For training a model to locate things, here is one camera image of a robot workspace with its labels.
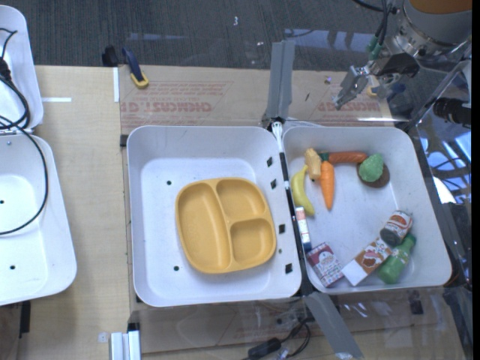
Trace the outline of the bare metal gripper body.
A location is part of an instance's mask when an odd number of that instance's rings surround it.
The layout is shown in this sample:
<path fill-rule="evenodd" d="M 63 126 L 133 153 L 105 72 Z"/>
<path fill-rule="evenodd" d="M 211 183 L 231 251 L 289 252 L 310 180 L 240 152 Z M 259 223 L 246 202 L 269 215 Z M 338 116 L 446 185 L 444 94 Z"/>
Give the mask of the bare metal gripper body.
<path fill-rule="evenodd" d="M 395 35 L 384 40 L 379 55 L 369 67 L 381 86 L 388 88 L 401 77 L 414 77 L 421 69 L 448 73 L 458 63 L 458 53 L 471 42 L 471 36 L 445 34 L 431 36 L 409 22 L 403 22 Z"/>

